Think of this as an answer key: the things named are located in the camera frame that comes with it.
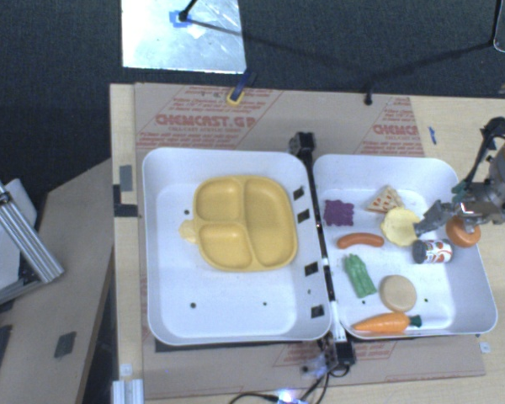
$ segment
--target wooden table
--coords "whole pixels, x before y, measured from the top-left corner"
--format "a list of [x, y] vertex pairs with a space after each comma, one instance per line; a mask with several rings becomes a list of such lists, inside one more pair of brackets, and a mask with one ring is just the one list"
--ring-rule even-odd
[[[358, 95], [349, 94], [347, 97], [355, 99], [354, 96]], [[475, 160], [481, 143], [479, 129], [489, 119], [498, 115], [505, 116], [505, 99], [411, 97], [411, 103], [425, 155], [446, 161], [460, 178], [467, 174]], [[120, 167], [132, 164], [133, 185], [130, 190], [121, 193], [121, 202], [135, 205], [136, 127], [133, 86], [111, 87], [111, 114], [113, 181], [114, 184], [120, 183]], [[433, 127], [435, 131], [435, 144], [428, 134], [428, 127]], [[484, 178], [486, 170], [487, 165], [482, 165], [476, 181]], [[118, 217], [114, 221], [114, 231], [120, 378], [141, 379], [141, 301], [136, 218]], [[491, 349], [490, 353], [483, 355], [486, 376], [333, 387], [328, 389], [325, 403], [505, 402], [505, 225], [483, 226], [482, 233], [479, 247], [498, 310], [495, 329], [479, 338]], [[231, 396], [225, 395], [149, 402], [215, 404], [230, 399]]]
[[[112, 276], [112, 217], [110, 161], [49, 193], [39, 234], [66, 272], [0, 314], [12, 327], [0, 404], [82, 402]], [[56, 358], [70, 333], [72, 351]]]

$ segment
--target orange carrot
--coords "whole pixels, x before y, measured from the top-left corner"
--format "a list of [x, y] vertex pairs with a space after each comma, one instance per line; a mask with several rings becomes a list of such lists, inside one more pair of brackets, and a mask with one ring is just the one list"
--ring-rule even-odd
[[404, 313], [386, 313], [374, 316], [362, 322], [353, 325], [356, 331], [371, 331], [371, 332], [402, 332], [409, 325], [420, 327], [420, 316], [408, 317]]

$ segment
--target orange part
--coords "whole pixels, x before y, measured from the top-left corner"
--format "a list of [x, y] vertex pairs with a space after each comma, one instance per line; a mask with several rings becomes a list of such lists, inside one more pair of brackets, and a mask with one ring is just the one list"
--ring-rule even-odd
[[473, 233], [466, 232], [464, 222], [457, 215], [447, 222], [445, 231], [452, 243], [459, 247], [468, 248], [474, 246], [481, 239], [481, 228], [475, 226]]
[[372, 247], [381, 247], [384, 245], [384, 238], [374, 233], [366, 232], [356, 232], [350, 233], [349, 235], [344, 235], [338, 238], [337, 247], [338, 248], [348, 248], [356, 244], [365, 244]]
[[403, 332], [410, 324], [410, 318], [402, 312], [380, 314], [353, 325], [356, 331]]

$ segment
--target soda can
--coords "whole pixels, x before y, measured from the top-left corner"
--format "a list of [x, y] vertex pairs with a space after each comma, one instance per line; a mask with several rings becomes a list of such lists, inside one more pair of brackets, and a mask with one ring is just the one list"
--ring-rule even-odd
[[416, 263], [447, 263], [453, 257], [453, 248], [448, 239], [417, 240], [412, 246]]

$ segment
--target toy food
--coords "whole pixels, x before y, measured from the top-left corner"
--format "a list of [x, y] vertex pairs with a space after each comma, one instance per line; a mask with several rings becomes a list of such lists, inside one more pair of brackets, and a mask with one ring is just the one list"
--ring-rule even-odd
[[404, 313], [386, 313], [374, 316], [353, 325], [356, 331], [370, 332], [404, 332], [410, 325], [421, 327], [423, 321], [420, 316], [408, 317]]
[[358, 256], [350, 254], [344, 260], [344, 270], [348, 274], [358, 298], [376, 293], [377, 290], [370, 279], [367, 267]]
[[445, 224], [445, 232], [454, 245], [464, 248], [476, 245], [481, 239], [479, 226], [475, 226], [473, 233], [468, 233], [465, 231], [464, 222], [456, 215]]
[[388, 275], [380, 284], [380, 299], [393, 311], [410, 311], [417, 302], [417, 292], [412, 282], [401, 275]]
[[412, 257], [415, 263], [447, 263], [453, 257], [453, 248], [449, 240], [417, 240], [412, 245]]
[[396, 207], [387, 211], [380, 229], [385, 237], [399, 247], [411, 246], [417, 240], [413, 223], [418, 223], [419, 217], [413, 211]]
[[365, 244], [372, 247], [381, 247], [384, 245], [384, 242], [385, 242], [384, 238], [382, 238], [380, 235], [375, 235], [374, 233], [356, 232], [338, 238], [337, 247], [348, 248], [356, 244]]
[[232, 175], [204, 181], [194, 192], [193, 220], [180, 236], [225, 271], [282, 268], [297, 252], [297, 231], [286, 191], [270, 178]]
[[323, 219], [328, 226], [353, 226], [354, 204], [345, 204], [341, 200], [326, 200]]
[[390, 185], [384, 187], [384, 189], [378, 193], [375, 199], [367, 206], [367, 210], [375, 212], [387, 212], [396, 207], [404, 208], [404, 202], [402, 202], [401, 197], [398, 195], [395, 189]]

